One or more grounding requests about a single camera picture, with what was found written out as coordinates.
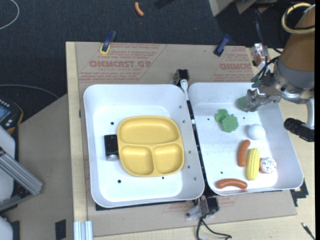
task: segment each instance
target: white tray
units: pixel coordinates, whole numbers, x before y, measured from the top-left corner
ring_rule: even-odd
[[[303,182],[302,170],[278,104],[270,103],[256,112],[244,112],[237,100],[251,89],[251,83],[194,83],[188,90],[209,187],[219,195],[278,191],[298,188]],[[221,129],[215,114],[226,109],[237,117],[239,127],[230,133]],[[266,138],[253,140],[248,127],[260,124]],[[237,164],[240,143],[249,139],[249,149],[258,148],[260,157],[272,157],[277,163],[276,172],[259,173],[257,179],[247,180],[245,168]],[[247,182],[247,189],[228,186],[219,189],[218,180],[236,178]]]
[[[91,194],[106,208],[194,200],[205,184],[183,91],[172,84],[95,84],[85,90]],[[181,132],[184,165],[164,177],[137,177],[121,161],[107,160],[104,135],[117,133],[119,123],[134,116],[171,118]]]

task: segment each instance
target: toy corn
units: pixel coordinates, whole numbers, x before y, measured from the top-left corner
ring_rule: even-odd
[[[246,162],[246,178],[253,181],[257,178],[260,164],[260,153],[257,148],[250,149]]]

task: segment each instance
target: toy sausage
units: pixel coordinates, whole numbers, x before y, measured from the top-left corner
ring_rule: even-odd
[[[228,186],[233,186],[240,189],[246,189],[248,187],[248,184],[245,181],[236,178],[224,178],[217,181],[215,185],[218,189],[223,189]]]
[[[139,14],[140,17],[143,17],[145,15],[145,13],[140,9],[138,2],[134,3],[134,9],[136,13]]]
[[[246,152],[249,146],[250,146],[250,140],[246,139],[241,143],[239,147],[237,160],[238,160],[238,166],[240,167],[246,166]]]

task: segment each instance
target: yellow divided plate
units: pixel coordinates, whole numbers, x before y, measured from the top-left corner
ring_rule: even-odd
[[[121,164],[131,175],[165,176],[184,165],[181,133],[168,117],[128,117],[118,126],[117,141]]]

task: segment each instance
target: white egg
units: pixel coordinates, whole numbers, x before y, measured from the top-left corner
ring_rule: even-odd
[[[265,129],[257,123],[250,125],[248,134],[254,140],[262,140],[266,137]]]

